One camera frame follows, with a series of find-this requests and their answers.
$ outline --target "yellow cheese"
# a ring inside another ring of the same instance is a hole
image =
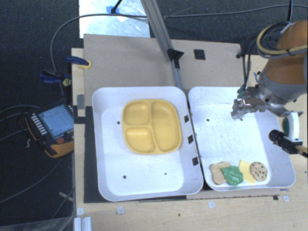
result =
[[[255,178],[250,174],[250,163],[243,160],[240,161],[239,170],[243,174],[243,179],[251,184],[256,182]]]

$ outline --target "blue screen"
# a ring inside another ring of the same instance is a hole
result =
[[[54,139],[57,139],[74,127],[72,115],[64,104],[40,113],[39,118]]]

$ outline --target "wooden table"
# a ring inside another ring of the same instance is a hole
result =
[[[221,54],[224,44],[214,43]],[[72,54],[83,57],[83,49],[72,49]],[[222,56],[228,66],[228,57]],[[262,70],[266,60],[252,57],[252,72]],[[73,64],[73,102],[84,94],[84,69]],[[303,95],[288,108],[304,111],[300,117],[300,136],[307,146],[307,95]],[[84,116],[84,109],[78,110],[78,116]],[[75,124],[75,176],[76,208],[84,208],[80,217],[92,217],[94,231],[229,231],[229,230],[306,230],[308,227],[308,179],[307,159],[291,155],[296,173],[295,184],[280,191],[278,200],[273,196],[235,197],[220,199],[182,200],[166,202],[129,201],[119,203],[83,203],[84,194],[84,134],[85,125]],[[125,213],[117,214],[117,208],[123,206]]]

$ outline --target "yellow plate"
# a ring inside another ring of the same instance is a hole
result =
[[[182,142],[177,110],[165,100],[129,102],[122,112],[122,127],[126,145],[135,153],[170,153]]]

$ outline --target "red button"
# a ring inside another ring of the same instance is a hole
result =
[[[57,142],[57,144],[63,144],[64,138],[63,137],[57,138],[56,142]]]

